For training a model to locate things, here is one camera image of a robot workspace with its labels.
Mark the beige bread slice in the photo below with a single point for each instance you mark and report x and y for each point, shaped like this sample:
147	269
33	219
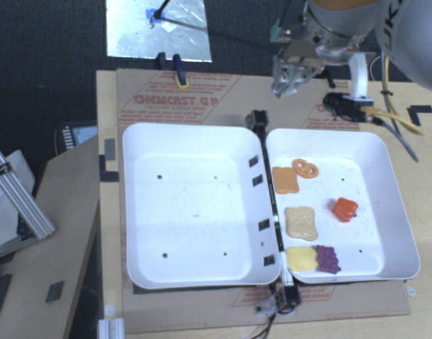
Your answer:
300	223

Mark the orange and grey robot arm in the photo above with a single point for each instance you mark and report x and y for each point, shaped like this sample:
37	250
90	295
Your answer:
399	19

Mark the orange square biscuit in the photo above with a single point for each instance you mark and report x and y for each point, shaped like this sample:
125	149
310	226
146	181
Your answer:
285	180

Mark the white plastic tray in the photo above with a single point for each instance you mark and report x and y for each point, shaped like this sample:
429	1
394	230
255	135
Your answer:
371	231
195	207

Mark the brown cardboard board red print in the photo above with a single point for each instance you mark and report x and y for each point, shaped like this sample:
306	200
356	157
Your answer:
216	97

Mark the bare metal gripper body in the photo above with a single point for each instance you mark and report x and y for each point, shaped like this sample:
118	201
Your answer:
304	53

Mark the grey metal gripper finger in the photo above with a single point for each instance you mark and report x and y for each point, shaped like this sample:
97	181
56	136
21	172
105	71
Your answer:
280	80
302	74

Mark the purple grapes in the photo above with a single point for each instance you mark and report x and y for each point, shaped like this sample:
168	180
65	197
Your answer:
327	260

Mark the red bell pepper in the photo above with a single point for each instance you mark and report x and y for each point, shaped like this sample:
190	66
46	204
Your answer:
344	209

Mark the orange pretzel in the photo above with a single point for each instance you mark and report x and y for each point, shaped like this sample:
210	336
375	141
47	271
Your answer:
309	172

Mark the black cylinder on white bracket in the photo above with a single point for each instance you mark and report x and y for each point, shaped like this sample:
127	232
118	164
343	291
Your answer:
359	80

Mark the yellow flat toy food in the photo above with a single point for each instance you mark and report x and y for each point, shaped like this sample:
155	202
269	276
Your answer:
300	259

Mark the thin black and white rod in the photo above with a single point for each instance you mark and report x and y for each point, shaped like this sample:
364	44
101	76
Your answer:
272	196

